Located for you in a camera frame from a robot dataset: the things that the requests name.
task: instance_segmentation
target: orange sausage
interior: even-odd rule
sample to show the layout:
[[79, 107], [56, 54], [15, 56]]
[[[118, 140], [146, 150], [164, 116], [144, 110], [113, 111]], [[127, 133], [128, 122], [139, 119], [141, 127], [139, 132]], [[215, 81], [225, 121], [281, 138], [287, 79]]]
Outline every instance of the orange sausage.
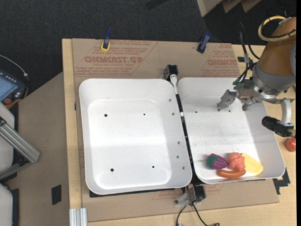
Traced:
[[217, 174], [223, 178], [239, 178], [239, 177], [245, 175], [245, 173], [246, 173], [246, 170], [242, 170], [242, 171], [218, 170], [217, 171]]

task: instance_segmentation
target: blue object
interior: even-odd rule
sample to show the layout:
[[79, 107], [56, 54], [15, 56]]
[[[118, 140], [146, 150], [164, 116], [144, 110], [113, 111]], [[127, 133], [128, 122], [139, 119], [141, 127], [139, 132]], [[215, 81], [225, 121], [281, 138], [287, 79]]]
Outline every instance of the blue object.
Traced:
[[197, 49], [198, 52], [204, 53], [206, 49], [206, 45], [210, 40], [210, 38], [211, 38], [211, 33], [209, 31], [206, 31], [202, 37], [201, 43], [198, 45], [198, 49]]
[[109, 40], [110, 40], [110, 36], [111, 36], [111, 28], [107, 29], [107, 32], [105, 33], [105, 38], [104, 38], [104, 42], [103, 42], [103, 48], [107, 49], [109, 46]]

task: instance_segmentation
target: yellow cable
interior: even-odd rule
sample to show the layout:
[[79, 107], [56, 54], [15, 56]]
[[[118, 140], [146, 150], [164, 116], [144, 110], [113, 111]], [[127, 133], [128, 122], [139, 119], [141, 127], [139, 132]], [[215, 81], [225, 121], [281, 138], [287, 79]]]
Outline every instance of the yellow cable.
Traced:
[[263, 34], [262, 34], [262, 28], [267, 24], [267, 23], [269, 23], [269, 22], [271, 22], [272, 20], [285, 20], [286, 18], [285, 17], [283, 17], [283, 16], [273, 16], [273, 17], [270, 17], [270, 18], [268, 18], [268, 19], [266, 19], [266, 20], [264, 20], [263, 21], [263, 23], [259, 26], [259, 28], [258, 28], [258, 36], [262, 39], [262, 40], [264, 40], [264, 41], [280, 41], [280, 40], [285, 40], [285, 39], [287, 39], [287, 38], [290, 38], [290, 37], [293, 37], [293, 36], [295, 36], [296, 34], [297, 34], [297, 30], [292, 30], [290, 33], [288, 33], [288, 34], [284, 34], [283, 36], [279, 36], [279, 37], [277, 37], [277, 38], [267, 38], [267, 37], [265, 37], [265, 36], [263, 36]]

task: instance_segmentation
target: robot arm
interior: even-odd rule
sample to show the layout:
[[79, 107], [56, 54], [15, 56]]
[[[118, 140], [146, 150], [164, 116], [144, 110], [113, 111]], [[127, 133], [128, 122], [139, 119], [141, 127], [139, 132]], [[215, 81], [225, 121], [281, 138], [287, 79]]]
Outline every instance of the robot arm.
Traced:
[[[278, 28], [271, 37], [265, 37], [263, 27], [274, 20], [280, 20]], [[265, 117], [262, 124], [280, 136], [295, 137], [294, 125], [290, 123], [293, 99], [277, 99], [277, 96], [296, 84], [296, 27], [296, 17], [274, 16], [263, 21], [258, 35], [268, 44], [255, 64], [249, 59], [242, 40], [246, 70], [233, 82], [235, 91], [227, 90], [221, 97], [217, 104], [218, 111], [230, 106], [236, 98], [243, 103], [244, 111], [262, 101], [281, 104], [282, 120]], [[252, 77], [247, 79], [249, 70], [252, 71]]]

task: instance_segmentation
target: cardboard sheet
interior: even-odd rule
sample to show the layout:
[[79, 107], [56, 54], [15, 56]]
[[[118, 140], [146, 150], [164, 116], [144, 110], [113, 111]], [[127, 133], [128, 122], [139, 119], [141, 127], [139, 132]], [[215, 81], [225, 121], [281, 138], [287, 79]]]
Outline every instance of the cardboard sheet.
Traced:
[[[183, 77], [237, 77], [239, 70], [232, 45], [208, 43], [201, 54], [197, 52], [196, 42], [110, 42], [110, 50], [104, 52], [100, 49], [102, 40], [72, 39], [83, 207], [87, 208], [91, 222], [177, 213], [180, 208], [174, 207], [174, 198], [182, 194], [181, 189], [90, 197], [85, 181], [79, 85], [88, 78], [159, 78], [167, 65], [178, 65], [178, 80]], [[273, 180], [204, 187], [207, 198], [197, 205], [200, 210], [278, 202]]]

